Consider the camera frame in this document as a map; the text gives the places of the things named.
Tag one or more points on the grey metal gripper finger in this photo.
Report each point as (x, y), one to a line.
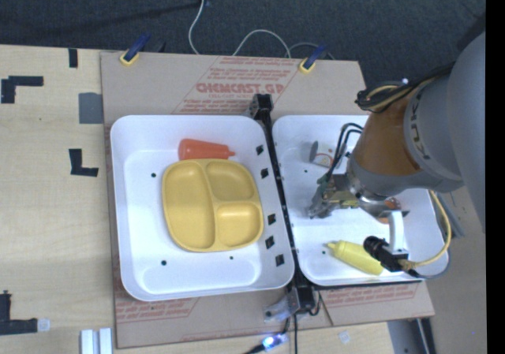
(327, 209)
(315, 206)

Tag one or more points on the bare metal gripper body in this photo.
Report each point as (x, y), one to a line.
(342, 192)

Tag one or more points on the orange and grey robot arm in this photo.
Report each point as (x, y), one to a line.
(434, 135)

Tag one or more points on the small white printed can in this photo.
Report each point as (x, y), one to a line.
(321, 155)

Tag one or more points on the small orange object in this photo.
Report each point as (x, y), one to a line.
(392, 202)

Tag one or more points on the yellow squeeze bottle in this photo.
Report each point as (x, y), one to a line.
(353, 255)

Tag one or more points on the white plastic tray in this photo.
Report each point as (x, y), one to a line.
(315, 261)
(142, 226)

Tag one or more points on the yellow divided plate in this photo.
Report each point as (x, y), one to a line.
(197, 206)

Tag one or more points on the orange squeeze bottle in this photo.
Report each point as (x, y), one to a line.
(197, 149)

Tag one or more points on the brown cardboard board red print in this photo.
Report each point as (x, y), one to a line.
(158, 80)

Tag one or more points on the black cylinder on white bracket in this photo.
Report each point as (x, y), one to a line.
(388, 252)

